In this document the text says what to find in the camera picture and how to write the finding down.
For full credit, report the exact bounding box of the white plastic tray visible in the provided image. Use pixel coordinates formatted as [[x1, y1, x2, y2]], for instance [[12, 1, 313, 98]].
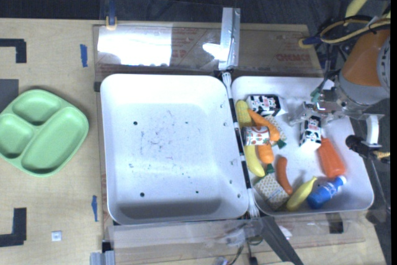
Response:
[[231, 76, 375, 217], [99, 73, 250, 225]]

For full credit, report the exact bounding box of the white and red can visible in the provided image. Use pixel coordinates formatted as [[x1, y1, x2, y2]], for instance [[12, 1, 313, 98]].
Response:
[[241, 125, 271, 147]]

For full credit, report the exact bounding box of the black cylinder on white bracket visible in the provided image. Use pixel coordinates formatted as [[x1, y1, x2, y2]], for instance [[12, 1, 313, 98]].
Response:
[[345, 114, 384, 159]]

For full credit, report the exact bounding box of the blue bottle with white cap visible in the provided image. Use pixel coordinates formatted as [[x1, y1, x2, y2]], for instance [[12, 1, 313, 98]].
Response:
[[306, 175, 348, 210]]

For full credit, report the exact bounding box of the orange bottle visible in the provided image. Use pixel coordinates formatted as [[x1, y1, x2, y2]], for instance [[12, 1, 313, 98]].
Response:
[[317, 137, 347, 179]]

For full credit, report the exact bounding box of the beige patterned box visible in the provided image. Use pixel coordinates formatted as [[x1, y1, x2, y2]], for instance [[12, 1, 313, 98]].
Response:
[[253, 173, 291, 212], [265, 114, 288, 143]]

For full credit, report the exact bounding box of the black and white cow carton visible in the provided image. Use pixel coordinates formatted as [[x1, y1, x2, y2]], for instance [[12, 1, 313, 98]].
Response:
[[246, 94, 287, 117], [298, 116, 324, 148]]

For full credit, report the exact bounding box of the thin black and white rod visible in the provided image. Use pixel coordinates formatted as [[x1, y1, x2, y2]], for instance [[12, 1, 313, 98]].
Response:
[[221, 71, 260, 218]]

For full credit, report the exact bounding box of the orange carrot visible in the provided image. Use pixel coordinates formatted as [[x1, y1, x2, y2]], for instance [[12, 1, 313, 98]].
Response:
[[257, 142, 277, 175], [247, 108, 288, 150]]

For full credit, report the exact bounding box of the orange-red sausage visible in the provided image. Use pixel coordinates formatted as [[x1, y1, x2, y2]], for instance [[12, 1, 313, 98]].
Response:
[[275, 156, 294, 196]]

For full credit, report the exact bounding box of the yellow corn cob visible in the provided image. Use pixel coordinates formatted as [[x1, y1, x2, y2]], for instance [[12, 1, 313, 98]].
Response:
[[234, 99, 253, 132]]

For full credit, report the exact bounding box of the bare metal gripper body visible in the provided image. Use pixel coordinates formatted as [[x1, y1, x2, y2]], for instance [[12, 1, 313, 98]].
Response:
[[312, 88, 352, 119]]

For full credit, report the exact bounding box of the green divided plate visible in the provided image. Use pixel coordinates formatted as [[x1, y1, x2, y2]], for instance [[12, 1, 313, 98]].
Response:
[[0, 89, 90, 178]]

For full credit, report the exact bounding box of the yellow banana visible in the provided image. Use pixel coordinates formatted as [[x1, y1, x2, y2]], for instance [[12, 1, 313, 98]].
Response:
[[285, 176, 319, 212], [243, 144, 266, 178]]

